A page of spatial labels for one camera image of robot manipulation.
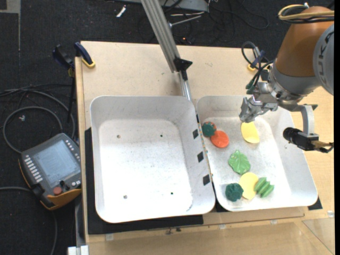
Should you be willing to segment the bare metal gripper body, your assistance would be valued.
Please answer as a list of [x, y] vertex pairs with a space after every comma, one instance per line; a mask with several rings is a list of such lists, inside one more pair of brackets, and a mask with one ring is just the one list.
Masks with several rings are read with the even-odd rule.
[[278, 83], [259, 82], [251, 97], [251, 107], [257, 114], [276, 111], [278, 107], [294, 111], [303, 96], [284, 89]]

